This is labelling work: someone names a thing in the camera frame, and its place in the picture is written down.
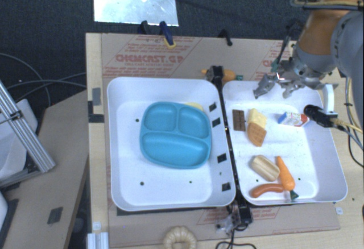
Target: blue plate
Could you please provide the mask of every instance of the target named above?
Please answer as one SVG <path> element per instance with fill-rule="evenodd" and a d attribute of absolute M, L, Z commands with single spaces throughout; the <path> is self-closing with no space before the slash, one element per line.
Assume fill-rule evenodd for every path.
<path fill-rule="evenodd" d="M 151 162 L 173 168 L 198 168 L 211 152 L 209 118 L 192 106 L 153 103 L 143 115 L 140 148 Z"/>

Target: orange carrot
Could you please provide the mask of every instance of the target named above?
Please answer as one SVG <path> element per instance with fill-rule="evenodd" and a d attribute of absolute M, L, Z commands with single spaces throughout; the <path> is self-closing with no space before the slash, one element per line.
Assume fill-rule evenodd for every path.
<path fill-rule="evenodd" d="M 293 190 L 296 186 L 295 180 L 293 179 L 287 166 L 285 165 L 283 159 L 280 156 L 277 156 L 277 166 L 279 167 L 280 170 L 279 177 L 282 182 L 283 188 L 289 191 Z"/>

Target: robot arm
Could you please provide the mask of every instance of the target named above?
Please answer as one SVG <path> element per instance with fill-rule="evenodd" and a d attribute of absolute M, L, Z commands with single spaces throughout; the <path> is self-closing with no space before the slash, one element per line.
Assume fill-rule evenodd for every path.
<path fill-rule="evenodd" d="M 363 127 L 362 0 L 315 0 L 311 3 L 303 0 L 301 4 L 313 10 L 293 55 L 279 62 L 275 74 L 264 75 L 254 90 L 255 98 L 267 93 L 275 83 L 285 88 L 284 98 L 305 86 L 323 89 L 325 84 L 321 80 L 338 67 L 352 78 L 355 108 Z"/>

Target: sausage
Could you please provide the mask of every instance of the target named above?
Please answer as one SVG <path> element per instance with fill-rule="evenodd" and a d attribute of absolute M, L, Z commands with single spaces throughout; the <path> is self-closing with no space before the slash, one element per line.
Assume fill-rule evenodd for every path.
<path fill-rule="evenodd" d="M 257 186 L 251 191 L 251 196 L 256 198 L 266 192 L 283 192 L 283 185 L 276 183 L 267 183 Z"/>

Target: toothpaste tube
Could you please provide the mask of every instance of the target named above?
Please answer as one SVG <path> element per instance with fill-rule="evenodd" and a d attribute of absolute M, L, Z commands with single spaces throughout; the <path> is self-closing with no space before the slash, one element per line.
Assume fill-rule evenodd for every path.
<path fill-rule="evenodd" d="M 278 119 L 279 124 L 295 126 L 295 127 L 302 127 L 308 122 L 309 118 L 306 115 L 298 113 L 289 113 L 287 111 L 283 115 L 281 115 L 280 118 Z"/>

